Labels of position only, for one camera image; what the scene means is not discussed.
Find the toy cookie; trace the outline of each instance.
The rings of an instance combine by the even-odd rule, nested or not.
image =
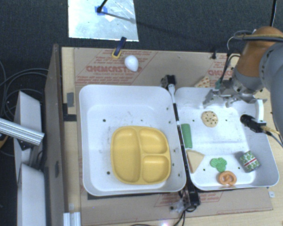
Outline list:
[[[205,124],[207,127],[215,127],[218,124],[218,117],[212,111],[205,111],[202,113],[201,119],[203,124]]]

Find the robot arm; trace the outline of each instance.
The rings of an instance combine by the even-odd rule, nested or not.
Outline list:
[[[283,33],[273,27],[262,27],[252,35],[255,38],[272,34],[283,38]],[[214,102],[214,97],[222,97],[226,106],[237,100],[255,103],[254,94],[266,87],[270,91],[273,119],[283,142],[283,43],[270,40],[247,42],[234,68],[230,80],[222,81],[211,90],[204,107]]]

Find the white tray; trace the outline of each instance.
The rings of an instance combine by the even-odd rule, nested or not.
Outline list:
[[[267,135],[255,133],[240,122],[243,114],[256,117],[263,114],[263,106],[234,102],[226,108],[219,98],[216,103],[203,108],[202,102],[210,88],[180,88],[176,91],[179,120],[181,124],[191,126],[193,150],[205,155],[195,173],[191,173],[194,185],[204,191],[273,186],[279,180],[279,172],[271,151]],[[213,111],[219,122],[216,127],[209,128],[201,120],[204,111]],[[239,162],[239,157],[251,150],[260,162],[260,166],[246,172]],[[227,161],[226,170],[237,176],[234,186],[223,186],[218,183],[219,172],[210,166],[212,158],[222,157]]]
[[[79,94],[82,131],[83,184],[95,196],[180,191],[185,183],[182,152],[169,92],[161,87],[87,85]],[[148,126],[168,139],[171,173],[162,183],[131,185],[112,171],[110,144],[122,126]]]

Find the cheese wedge toy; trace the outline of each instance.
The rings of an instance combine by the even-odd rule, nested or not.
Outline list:
[[[194,150],[186,150],[191,173],[194,173],[204,158],[204,154]]]

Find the yellow divided plate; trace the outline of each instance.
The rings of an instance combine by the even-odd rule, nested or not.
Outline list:
[[[121,182],[161,183],[170,175],[170,161],[168,141],[158,129],[126,126],[118,128],[112,135],[112,169]]]

